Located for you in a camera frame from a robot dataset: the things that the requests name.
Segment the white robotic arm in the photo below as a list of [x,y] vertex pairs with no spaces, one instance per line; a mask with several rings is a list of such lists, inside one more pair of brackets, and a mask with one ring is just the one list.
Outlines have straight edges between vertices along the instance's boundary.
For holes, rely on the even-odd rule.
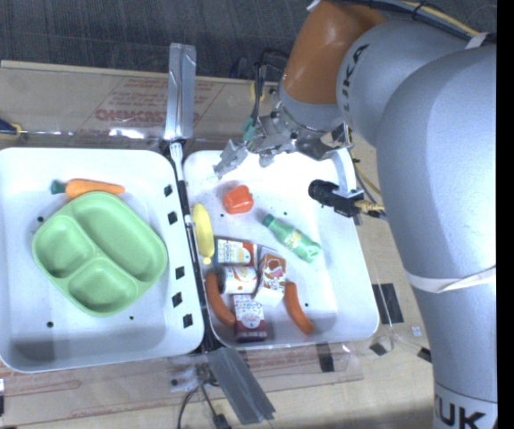
[[[247,152],[263,166],[281,152],[330,157],[350,144],[346,126],[373,145],[387,219],[429,338],[434,428],[493,429],[496,45],[436,11],[422,23],[386,21],[368,8],[394,5],[421,15],[405,2],[317,0],[274,112],[251,116],[215,172]],[[325,144],[330,133],[336,145]],[[346,205],[336,189],[328,197],[326,205]]]

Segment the green bottle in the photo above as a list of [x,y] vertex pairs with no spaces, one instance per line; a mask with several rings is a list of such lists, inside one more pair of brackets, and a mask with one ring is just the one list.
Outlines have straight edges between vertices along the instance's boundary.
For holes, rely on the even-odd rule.
[[321,246],[311,240],[304,233],[287,223],[267,214],[263,225],[273,231],[276,238],[288,249],[296,253],[302,259],[311,263],[320,254]]

